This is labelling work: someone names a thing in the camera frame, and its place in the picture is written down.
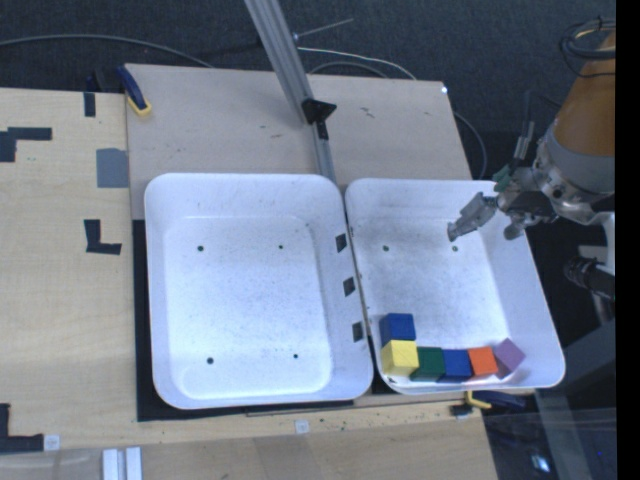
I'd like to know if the blue cube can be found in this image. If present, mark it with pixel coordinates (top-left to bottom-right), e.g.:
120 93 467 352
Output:
439 348 474 384
378 312 418 348

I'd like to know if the purple cube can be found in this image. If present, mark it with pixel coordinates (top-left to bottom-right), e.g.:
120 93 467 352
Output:
492 337 527 381

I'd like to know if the yellow cube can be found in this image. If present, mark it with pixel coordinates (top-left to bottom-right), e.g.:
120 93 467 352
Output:
380 338 421 379

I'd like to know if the black cylinder on white bracket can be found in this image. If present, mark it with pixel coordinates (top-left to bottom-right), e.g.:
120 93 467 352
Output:
563 211 617 322

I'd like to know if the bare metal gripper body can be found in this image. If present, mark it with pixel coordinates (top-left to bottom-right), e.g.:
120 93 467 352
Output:
496 159 617 225

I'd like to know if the white plastic tray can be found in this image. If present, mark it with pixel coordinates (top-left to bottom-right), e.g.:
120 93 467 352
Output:
143 171 375 411
344 177 567 396

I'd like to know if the green cube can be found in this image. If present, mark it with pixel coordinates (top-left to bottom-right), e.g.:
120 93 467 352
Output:
409 346 447 382

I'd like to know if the orange cube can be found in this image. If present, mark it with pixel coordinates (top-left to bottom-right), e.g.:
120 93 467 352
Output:
467 345 500 378

